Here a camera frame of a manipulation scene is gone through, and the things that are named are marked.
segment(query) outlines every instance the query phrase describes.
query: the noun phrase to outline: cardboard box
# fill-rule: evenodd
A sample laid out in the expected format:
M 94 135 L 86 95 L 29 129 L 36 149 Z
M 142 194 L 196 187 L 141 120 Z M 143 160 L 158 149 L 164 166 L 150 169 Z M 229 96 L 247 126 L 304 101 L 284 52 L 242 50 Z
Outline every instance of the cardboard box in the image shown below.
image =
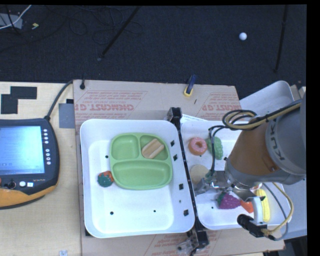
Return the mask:
M 186 233 L 104 239 L 86 235 L 80 127 L 89 119 L 165 120 L 171 107 L 181 108 L 184 115 L 220 121 L 228 111 L 241 108 L 235 87 L 195 84 L 192 95 L 186 97 L 186 84 L 86 80 L 85 88 L 81 89 L 81 83 L 81 80 L 73 81 L 82 254 L 182 255 L 177 246 L 188 238 Z M 277 251 L 285 247 L 283 240 L 255 238 L 243 228 L 208 230 L 207 235 L 209 245 L 196 255 L 227 256 Z

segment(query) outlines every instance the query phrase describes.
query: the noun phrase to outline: toy donut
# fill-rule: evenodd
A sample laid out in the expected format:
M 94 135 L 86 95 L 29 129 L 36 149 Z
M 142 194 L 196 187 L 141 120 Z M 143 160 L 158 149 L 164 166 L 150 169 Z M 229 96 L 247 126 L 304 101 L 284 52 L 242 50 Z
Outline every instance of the toy donut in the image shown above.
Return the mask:
M 190 150 L 191 154 L 195 156 L 201 156 L 207 151 L 208 146 L 203 138 L 194 137 L 190 140 L 188 149 Z

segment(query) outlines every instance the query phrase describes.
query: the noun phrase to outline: black metal bar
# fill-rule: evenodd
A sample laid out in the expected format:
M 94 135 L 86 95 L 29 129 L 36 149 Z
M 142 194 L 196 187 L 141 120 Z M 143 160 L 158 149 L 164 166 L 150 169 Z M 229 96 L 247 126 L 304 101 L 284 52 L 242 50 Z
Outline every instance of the black metal bar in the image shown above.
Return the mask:
M 102 52 L 100 58 L 98 58 L 98 61 L 100 61 L 105 54 L 107 53 L 107 51 L 111 48 L 111 46 L 114 44 L 114 42 L 118 39 L 118 37 L 121 35 L 121 33 L 125 30 L 125 28 L 127 27 L 127 25 L 129 24 L 129 22 L 133 19 L 133 17 L 136 15 L 137 11 L 139 11 L 139 9 L 141 8 L 140 5 L 138 5 L 133 12 L 131 13 L 130 17 L 126 20 L 126 22 L 123 24 L 123 26 L 120 28 L 120 30 L 118 31 L 118 33 L 114 36 L 114 38 L 111 40 L 111 42 L 107 45 L 107 47 L 104 49 L 104 51 Z
M 288 4 L 284 5 L 284 12 L 283 12 L 283 19 L 282 19 L 282 28 L 281 28 L 281 36 L 280 36 L 280 43 L 279 43 L 279 50 L 278 55 L 276 58 L 276 64 L 274 68 L 274 72 L 278 71 L 280 58 L 281 58 L 281 52 L 282 52 L 282 45 L 284 43 L 284 36 L 285 36 L 285 29 L 286 29 L 286 23 L 287 23 L 287 16 L 288 16 Z

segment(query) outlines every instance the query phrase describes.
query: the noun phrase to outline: ping pong ball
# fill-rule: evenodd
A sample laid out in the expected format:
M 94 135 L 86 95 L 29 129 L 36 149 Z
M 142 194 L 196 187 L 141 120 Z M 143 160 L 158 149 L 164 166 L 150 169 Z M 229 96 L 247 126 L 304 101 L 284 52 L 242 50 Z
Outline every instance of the ping pong ball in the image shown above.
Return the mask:
M 239 38 L 240 38 L 240 40 L 244 41 L 247 39 L 247 34 L 242 32 L 242 33 L 240 33 Z

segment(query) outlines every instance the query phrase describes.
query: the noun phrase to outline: green divided tray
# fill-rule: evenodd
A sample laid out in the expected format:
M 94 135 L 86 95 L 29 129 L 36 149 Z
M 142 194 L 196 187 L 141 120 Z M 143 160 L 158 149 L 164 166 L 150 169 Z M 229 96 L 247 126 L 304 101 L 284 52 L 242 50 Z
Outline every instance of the green divided tray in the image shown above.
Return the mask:
M 157 139 L 164 149 L 154 158 L 145 158 L 142 148 Z M 109 150 L 111 173 L 115 183 L 129 190 L 151 190 L 166 186 L 173 167 L 167 144 L 149 133 L 122 133 L 114 137 Z

